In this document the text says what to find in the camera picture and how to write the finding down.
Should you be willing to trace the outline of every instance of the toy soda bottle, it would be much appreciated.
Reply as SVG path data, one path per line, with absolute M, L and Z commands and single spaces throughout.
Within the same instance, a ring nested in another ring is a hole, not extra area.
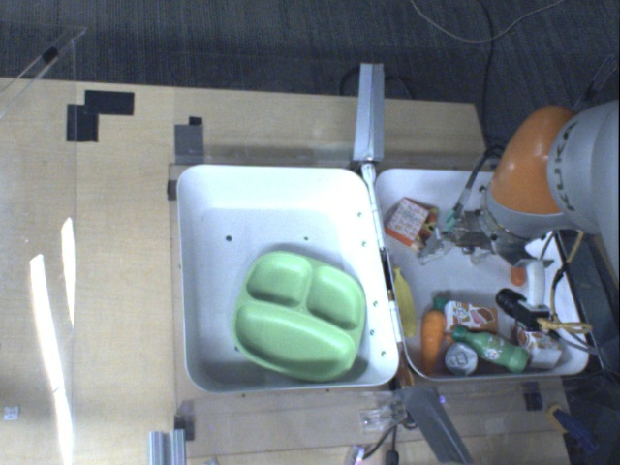
M 502 365 L 516 374 L 523 372 L 529 357 L 527 350 L 512 345 L 500 336 L 489 332 L 470 332 L 462 325 L 454 328 L 452 339 L 467 343 L 480 358 Z

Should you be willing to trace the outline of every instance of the clear plastic part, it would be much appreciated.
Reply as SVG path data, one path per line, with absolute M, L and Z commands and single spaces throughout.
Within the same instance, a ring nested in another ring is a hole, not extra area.
M 76 303 L 75 43 L 83 29 L 0 21 L 0 450 L 3 461 L 73 461 Z M 29 36 L 31 53 L 11 43 Z M 46 80 L 57 77 L 64 80 Z M 51 108 L 47 101 L 53 97 Z

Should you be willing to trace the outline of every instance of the silver can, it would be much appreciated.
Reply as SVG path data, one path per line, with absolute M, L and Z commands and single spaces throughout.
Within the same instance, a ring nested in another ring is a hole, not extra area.
M 446 351 L 446 367 L 457 376 L 468 376 L 478 366 L 478 355 L 465 343 L 454 343 Z

